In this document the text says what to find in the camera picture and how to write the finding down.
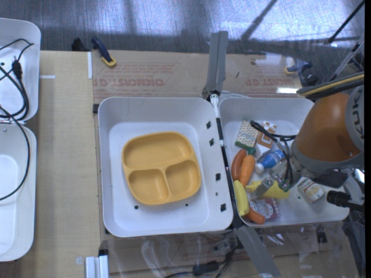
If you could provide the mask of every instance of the blue bottle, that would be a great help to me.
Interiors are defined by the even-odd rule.
[[[285,156],[283,152],[279,149],[268,153],[262,162],[256,163],[255,171],[256,173],[263,173],[265,169],[274,167],[281,159]]]

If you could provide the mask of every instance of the bottle cap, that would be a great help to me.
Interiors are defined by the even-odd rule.
[[[261,174],[264,172],[264,166],[261,163],[255,165],[255,172]]]

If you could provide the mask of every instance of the orange divided plate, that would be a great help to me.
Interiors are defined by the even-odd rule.
[[[146,205],[186,199],[201,186],[201,172],[186,136],[166,131],[129,140],[122,167],[132,195]]]

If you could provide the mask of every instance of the green sponge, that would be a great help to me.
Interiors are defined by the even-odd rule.
[[[235,145],[247,150],[249,155],[255,153],[255,141],[259,131],[250,122],[244,120],[239,127]]]

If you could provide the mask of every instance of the white box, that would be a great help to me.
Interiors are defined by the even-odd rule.
[[[269,120],[278,126],[278,134],[297,134],[312,105],[303,98],[228,98],[220,102],[229,166],[239,150],[234,142],[242,120]],[[113,97],[100,104],[98,117],[103,220],[108,231],[118,237],[133,237],[220,231],[231,225],[232,202],[211,103],[201,98]],[[146,206],[130,193],[121,150],[133,137],[160,131],[178,131],[191,141],[202,169],[202,183],[200,191],[186,200]],[[264,175],[254,174],[252,180],[261,180]],[[290,193],[288,200],[277,200],[281,217],[264,225],[243,222],[256,227],[294,225],[342,220],[348,214],[347,208],[325,200],[311,204],[304,197],[299,199],[296,188]]]
[[[7,46],[19,38],[33,44],[24,51],[28,45],[26,41]],[[11,71],[12,62],[14,57],[20,56],[23,83],[30,103],[29,112],[21,123],[32,118],[38,109],[40,44],[41,33],[34,24],[0,18],[0,65],[16,80]],[[16,112],[22,107],[23,99],[15,85],[3,76],[0,71],[0,104],[8,112]],[[22,129],[30,143],[29,168],[21,188],[0,201],[0,262],[19,259],[29,251],[34,240],[37,141],[31,130],[25,126]],[[14,122],[0,118],[0,197],[11,193],[21,183],[27,158],[27,143],[21,129]]]

